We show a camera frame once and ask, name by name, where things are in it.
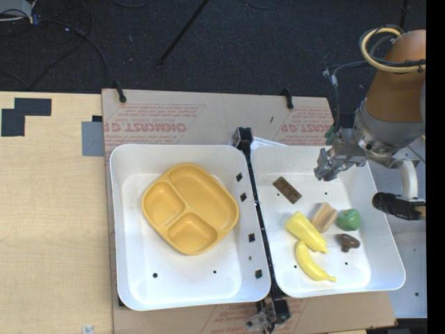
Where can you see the white paper sheet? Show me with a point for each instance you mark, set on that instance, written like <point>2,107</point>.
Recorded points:
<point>269,142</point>

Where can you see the yellow divided plate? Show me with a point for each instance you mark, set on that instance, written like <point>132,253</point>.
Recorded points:
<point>189,205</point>

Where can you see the black cylinder on white bracket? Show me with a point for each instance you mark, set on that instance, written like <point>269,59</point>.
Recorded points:
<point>393,204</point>

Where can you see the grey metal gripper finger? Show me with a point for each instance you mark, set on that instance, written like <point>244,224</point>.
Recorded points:
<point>336,171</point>
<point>323,160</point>

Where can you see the green apple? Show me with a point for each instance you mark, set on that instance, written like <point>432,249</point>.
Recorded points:
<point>348,220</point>

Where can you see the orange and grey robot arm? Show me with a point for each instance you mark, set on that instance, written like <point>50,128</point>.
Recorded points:
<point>396,82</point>

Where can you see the white plastic tray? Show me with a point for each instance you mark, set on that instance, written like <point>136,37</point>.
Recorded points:
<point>375,266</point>
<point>187,284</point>

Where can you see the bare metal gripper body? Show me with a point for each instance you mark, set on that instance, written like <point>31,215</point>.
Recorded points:
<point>349,153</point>

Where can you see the brown mushroom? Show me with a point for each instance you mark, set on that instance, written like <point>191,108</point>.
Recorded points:
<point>347,242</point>

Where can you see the brown cardboard board red print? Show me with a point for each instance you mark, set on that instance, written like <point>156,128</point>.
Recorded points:
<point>215,117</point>

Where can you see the yellow squeeze bottle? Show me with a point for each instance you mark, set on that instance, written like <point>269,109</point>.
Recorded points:
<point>304,229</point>

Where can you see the yellow banana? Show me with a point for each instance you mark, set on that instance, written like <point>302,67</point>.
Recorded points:
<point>309,264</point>

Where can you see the brown chocolate bar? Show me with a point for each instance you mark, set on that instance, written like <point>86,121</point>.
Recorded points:
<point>287,190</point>

